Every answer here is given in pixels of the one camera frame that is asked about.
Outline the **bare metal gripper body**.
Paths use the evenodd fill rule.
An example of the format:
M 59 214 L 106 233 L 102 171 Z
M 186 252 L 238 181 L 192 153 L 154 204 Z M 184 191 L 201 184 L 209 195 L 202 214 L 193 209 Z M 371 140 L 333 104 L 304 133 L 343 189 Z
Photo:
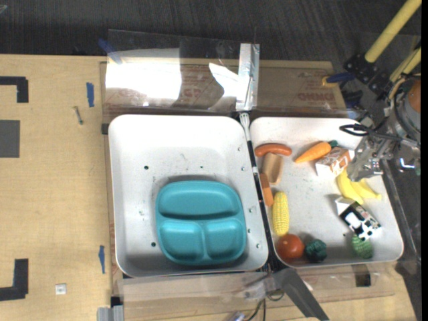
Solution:
M 384 174 L 385 161 L 399 158 L 406 138 L 404 130 L 366 135 L 356 147 L 353 161 L 358 164 L 358 169 L 368 168 L 371 177 L 379 177 Z

